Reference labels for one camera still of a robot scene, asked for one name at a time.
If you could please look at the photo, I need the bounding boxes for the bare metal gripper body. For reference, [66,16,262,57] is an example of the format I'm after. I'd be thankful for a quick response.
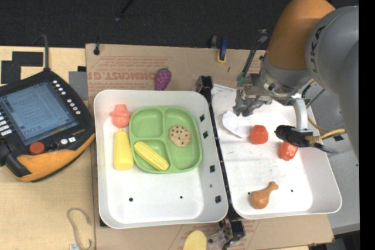
[241,73,298,106]

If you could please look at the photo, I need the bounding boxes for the white crumpled object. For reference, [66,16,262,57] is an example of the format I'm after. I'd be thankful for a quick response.
[221,110,253,139]

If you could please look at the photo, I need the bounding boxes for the thin black rod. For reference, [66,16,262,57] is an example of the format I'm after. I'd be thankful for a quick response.
[202,87,244,232]

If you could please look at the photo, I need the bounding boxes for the white plastic tray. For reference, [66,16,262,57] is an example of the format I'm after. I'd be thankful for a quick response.
[210,87,343,221]
[93,89,229,230]

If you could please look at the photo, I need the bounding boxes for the brown cardboard board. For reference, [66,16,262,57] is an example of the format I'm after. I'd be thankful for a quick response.
[84,43,335,250]

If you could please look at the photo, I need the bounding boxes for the brown chocolate chip biscuit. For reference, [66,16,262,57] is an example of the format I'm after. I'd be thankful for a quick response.
[168,124,192,148]

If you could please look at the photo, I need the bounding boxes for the purple grapes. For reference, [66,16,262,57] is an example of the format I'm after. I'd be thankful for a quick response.
[154,67,172,91]

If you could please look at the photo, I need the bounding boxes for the green divided plate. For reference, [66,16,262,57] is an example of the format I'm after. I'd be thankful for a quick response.
[128,105,203,174]

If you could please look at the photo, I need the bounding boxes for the brown chicken drumstick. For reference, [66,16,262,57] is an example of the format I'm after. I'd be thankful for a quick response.
[247,181,279,210]

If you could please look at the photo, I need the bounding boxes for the yellow corn cob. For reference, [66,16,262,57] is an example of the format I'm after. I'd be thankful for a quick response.
[133,141,170,172]

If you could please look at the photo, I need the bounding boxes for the pink toy figure with hat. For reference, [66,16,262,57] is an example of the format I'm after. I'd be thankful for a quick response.
[109,104,132,129]

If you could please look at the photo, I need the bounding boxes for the yellow mustard bottle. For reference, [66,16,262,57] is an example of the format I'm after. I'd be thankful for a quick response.
[112,127,135,172]

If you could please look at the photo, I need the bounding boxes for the pale yellow rounded object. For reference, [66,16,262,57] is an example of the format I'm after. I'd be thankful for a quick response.
[182,230,208,250]

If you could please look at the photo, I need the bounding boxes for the black block with wires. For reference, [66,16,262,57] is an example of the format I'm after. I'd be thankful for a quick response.
[219,218,247,245]
[195,75,213,94]

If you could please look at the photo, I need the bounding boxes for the black cylinder on white bracket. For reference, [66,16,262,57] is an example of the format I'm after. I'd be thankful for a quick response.
[274,98,316,148]

